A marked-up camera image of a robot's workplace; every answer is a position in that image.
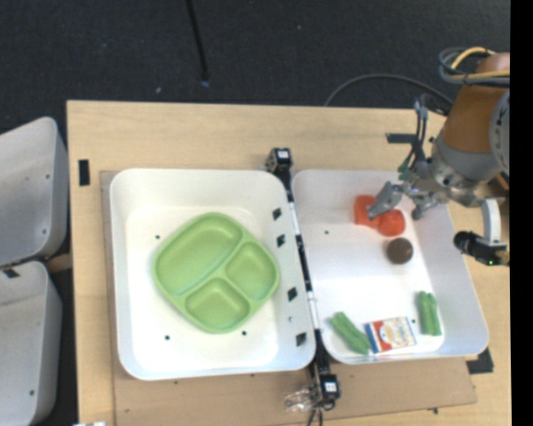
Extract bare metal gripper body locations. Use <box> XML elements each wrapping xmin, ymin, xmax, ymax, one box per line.
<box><xmin>401</xmin><ymin>161</ymin><xmax>481</xmax><ymax>208</ymax></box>

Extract orange toy food piece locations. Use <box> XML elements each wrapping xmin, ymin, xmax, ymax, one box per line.
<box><xmin>353</xmin><ymin>193</ymin><xmax>407</xmax><ymax>238</ymax></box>

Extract brown round toy food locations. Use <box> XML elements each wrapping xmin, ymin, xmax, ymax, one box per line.
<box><xmin>386</xmin><ymin>237</ymin><xmax>415</xmax><ymax>266</ymax></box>

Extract white plastic tray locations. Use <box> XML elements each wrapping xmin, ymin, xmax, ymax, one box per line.
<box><xmin>108</xmin><ymin>167</ymin><xmax>318</xmax><ymax>382</ymax></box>
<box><xmin>290</xmin><ymin>168</ymin><xmax>490</xmax><ymax>366</ymax></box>

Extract thin black and white rod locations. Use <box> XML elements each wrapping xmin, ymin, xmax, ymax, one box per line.
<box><xmin>281</xmin><ymin>170</ymin><xmax>329</xmax><ymax>375</ymax></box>

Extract green toy beans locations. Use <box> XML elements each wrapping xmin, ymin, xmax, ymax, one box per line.
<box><xmin>417</xmin><ymin>289</ymin><xmax>444</xmax><ymax>338</ymax></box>
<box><xmin>329</xmin><ymin>311</ymin><xmax>372</xmax><ymax>356</ymax></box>

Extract red and white carton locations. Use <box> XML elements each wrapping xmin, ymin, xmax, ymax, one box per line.
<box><xmin>363</xmin><ymin>316</ymin><xmax>418</xmax><ymax>356</ymax></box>

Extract green divided plate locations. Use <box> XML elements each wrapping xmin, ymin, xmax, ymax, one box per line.
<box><xmin>151</xmin><ymin>211</ymin><xmax>282</xmax><ymax>335</ymax></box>

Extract black cylinder on white bracket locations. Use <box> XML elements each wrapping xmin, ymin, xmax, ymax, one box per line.
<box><xmin>453</xmin><ymin>197</ymin><xmax>510</xmax><ymax>267</ymax></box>

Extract black block with thin wires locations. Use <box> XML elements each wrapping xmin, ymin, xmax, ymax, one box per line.
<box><xmin>266</xmin><ymin>146</ymin><xmax>293</xmax><ymax>173</ymax></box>
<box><xmin>315</xmin><ymin>372</ymin><xmax>343</xmax><ymax>402</ymax></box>

